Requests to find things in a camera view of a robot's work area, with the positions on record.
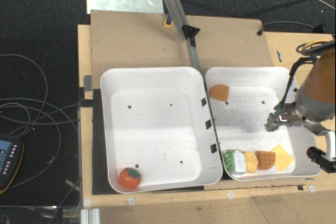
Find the toy food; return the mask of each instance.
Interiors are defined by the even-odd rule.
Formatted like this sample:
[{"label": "toy food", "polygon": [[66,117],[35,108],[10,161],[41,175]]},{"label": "toy food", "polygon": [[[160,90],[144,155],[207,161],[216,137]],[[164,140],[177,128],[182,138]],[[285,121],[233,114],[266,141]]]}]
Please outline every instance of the toy food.
[{"label": "toy food", "polygon": [[246,173],[246,163],[244,154],[240,150],[234,150],[233,157],[235,161],[235,168],[233,170],[233,173],[234,174]]},{"label": "toy food", "polygon": [[274,152],[276,156],[274,166],[278,168],[280,172],[283,172],[294,161],[288,152],[280,145],[277,145],[271,151]]},{"label": "toy food", "polygon": [[224,157],[224,164],[225,168],[228,172],[232,172],[235,168],[235,160],[233,157],[233,151],[227,150],[225,154],[223,154]]},{"label": "toy food", "polygon": [[118,177],[119,183],[127,189],[135,189],[139,186],[141,176],[139,172],[133,168],[124,168]]},{"label": "toy food", "polygon": [[226,102],[229,94],[229,87],[223,84],[213,86],[209,91],[209,96],[217,100]]},{"label": "toy food", "polygon": [[257,151],[258,169],[270,169],[275,163],[275,153],[269,151]]},{"label": "toy food", "polygon": [[255,173],[257,171],[258,159],[256,155],[251,151],[244,152],[246,171],[249,173]]}]

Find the green toy vegetable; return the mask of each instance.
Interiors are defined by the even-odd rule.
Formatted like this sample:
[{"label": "green toy vegetable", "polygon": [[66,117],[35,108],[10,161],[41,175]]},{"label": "green toy vegetable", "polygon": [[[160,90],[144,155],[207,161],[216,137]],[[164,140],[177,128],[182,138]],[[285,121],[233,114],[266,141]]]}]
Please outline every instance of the green toy vegetable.
[{"label": "green toy vegetable", "polygon": [[223,154],[223,157],[226,170],[228,172],[232,172],[235,168],[235,159],[233,157],[233,151],[227,150],[226,153]]}]

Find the red tomato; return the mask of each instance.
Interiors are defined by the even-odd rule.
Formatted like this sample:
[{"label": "red tomato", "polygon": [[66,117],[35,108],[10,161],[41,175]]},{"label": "red tomato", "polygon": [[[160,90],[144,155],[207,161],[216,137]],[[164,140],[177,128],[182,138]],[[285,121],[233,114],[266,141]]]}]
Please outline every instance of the red tomato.
[{"label": "red tomato", "polygon": [[119,174],[119,183],[128,189],[135,189],[140,184],[141,176],[133,168],[124,168]]}]

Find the yellow cheese slice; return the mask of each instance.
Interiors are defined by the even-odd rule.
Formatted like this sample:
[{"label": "yellow cheese slice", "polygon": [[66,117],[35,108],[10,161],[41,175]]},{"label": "yellow cheese slice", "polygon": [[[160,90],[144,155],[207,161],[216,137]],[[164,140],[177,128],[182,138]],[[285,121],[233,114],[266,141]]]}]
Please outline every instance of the yellow cheese slice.
[{"label": "yellow cheese slice", "polygon": [[294,161],[288,152],[280,145],[277,145],[271,151],[275,152],[274,166],[278,168],[280,172],[283,172]]}]

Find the blue tape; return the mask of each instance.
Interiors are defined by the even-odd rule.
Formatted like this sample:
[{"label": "blue tape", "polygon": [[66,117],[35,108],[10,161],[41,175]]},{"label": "blue tape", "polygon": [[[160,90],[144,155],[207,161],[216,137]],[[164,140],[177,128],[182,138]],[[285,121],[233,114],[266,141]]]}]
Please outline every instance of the blue tape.
[{"label": "blue tape", "polygon": [[167,21],[166,21],[166,23],[168,24],[168,25],[170,25],[170,24],[172,24],[172,17],[170,16],[170,15],[168,15],[168,18],[167,18]]},{"label": "blue tape", "polygon": [[279,62],[282,62],[282,59],[280,57],[280,55],[281,55],[280,52],[277,51],[277,55],[278,55]]}]

